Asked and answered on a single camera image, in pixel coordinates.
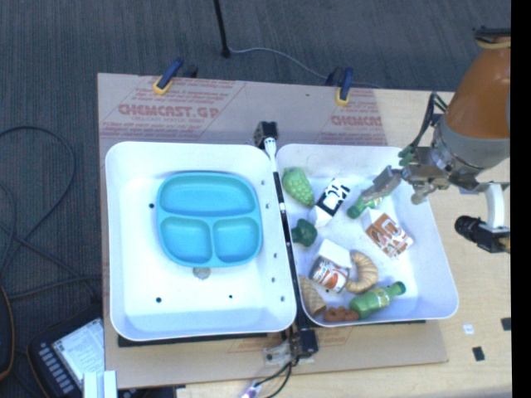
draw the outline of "stand pole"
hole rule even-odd
[[[216,9],[216,17],[217,17],[217,25],[219,26],[219,32],[222,36],[222,56],[223,57],[229,57],[231,55],[231,51],[229,50],[229,47],[227,45],[227,37],[225,35],[225,25],[223,24],[223,16],[222,16],[222,10],[219,5],[219,0],[213,0],[214,1],[214,7]]]

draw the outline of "green bottle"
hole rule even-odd
[[[372,288],[363,295],[353,298],[348,303],[348,308],[358,313],[361,320],[380,308],[387,307],[396,296],[405,292],[406,285],[402,282],[395,282],[386,288]]]
[[[380,202],[382,200],[383,200],[382,197],[374,197],[369,202],[365,203],[363,202],[363,196],[360,195],[356,203],[354,203],[349,209],[347,209],[347,216],[355,220],[362,214],[365,208],[368,207],[368,208],[374,209],[378,205],[380,205]]]

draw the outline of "blue plate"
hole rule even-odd
[[[262,246],[260,207],[245,179],[225,172],[179,172],[157,193],[158,238],[173,261],[228,267],[256,257]]]

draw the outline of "clamp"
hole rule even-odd
[[[175,61],[173,61],[172,65],[166,69],[166,72],[157,78],[153,84],[153,91],[157,93],[157,95],[166,94],[173,83],[172,78],[177,74],[177,71],[181,69],[183,63],[183,59],[177,58]]]
[[[347,106],[350,101],[350,86],[352,85],[353,69],[348,66],[343,72],[339,87],[335,91],[335,103],[339,106]]]

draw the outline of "soup can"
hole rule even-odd
[[[309,272],[309,279],[334,292],[341,292],[347,284],[350,270],[334,262],[317,257]]]

